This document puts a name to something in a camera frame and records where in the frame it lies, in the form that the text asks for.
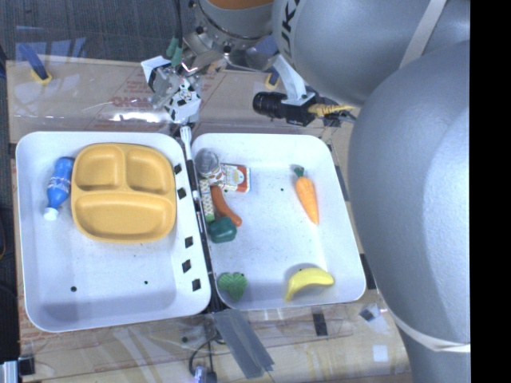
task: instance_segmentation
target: blue bottle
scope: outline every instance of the blue bottle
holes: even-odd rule
[[[69,197],[73,164],[74,159],[70,157],[61,157],[55,163],[55,170],[46,189],[48,207],[45,208],[44,216],[47,220],[53,221],[57,218],[58,207]]]

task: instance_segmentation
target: brown sausage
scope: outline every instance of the brown sausage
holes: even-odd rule
[[[225,203],[223,190],[221,188],[218,186],[211,186],[211,198],[213,200],[213,205],[220,215],[230,217],[232,223],[237,227],[241,225],[243,220],[232,212],[229,206]]]

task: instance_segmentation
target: green heart-shaped object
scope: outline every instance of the green heart-shaped object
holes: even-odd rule
[[[231,298],[237,301],[243,296],[248,281],[240,272],[234,274],[226,272],[218,278],[217,284],[221,290],[226,290]]]

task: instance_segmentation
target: white plastic tray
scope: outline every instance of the white plastic tray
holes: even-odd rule
[[[187,196],[177,197],[176,225],[165,238],[94,241],[74,225],[69,199],[56,221],[43,218],[55,161],[104,142],[151,146],[182,167],[176,189]],[[63,332],[148,322],[197,314],[207,306],[211,286],[184,155],[174,139],[159,133],[35,132],[19,141],[16,165],[26,312],[38,328]],[[193,245],[186,247],[187,238]]]
[[[220,161],[251,169],[248,193],[224,193],[243,224],[229,243],[210,243],[215,278],[240,272],[248,280],[243,297],[235,302],[220,290],[232,308],[258,310],[286,306],[322,305],[358,299],[366,289],[355,235],[328,147],[314,136],[220,134],[199,136],[196,154],[210,148]],[[306,216],[295,193],[292,166],[305,167],[315,183],[319,225]],[[321,267],[335,284],[300,291],[283,299],[287,280],[303,267]]]

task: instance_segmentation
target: dark green toy vegetable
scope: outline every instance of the dark green toy vegetable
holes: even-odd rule
[[[208,225],[208,233],[214,243],[226,243],[236,237],[236,226],[230,217],[220,217]]]

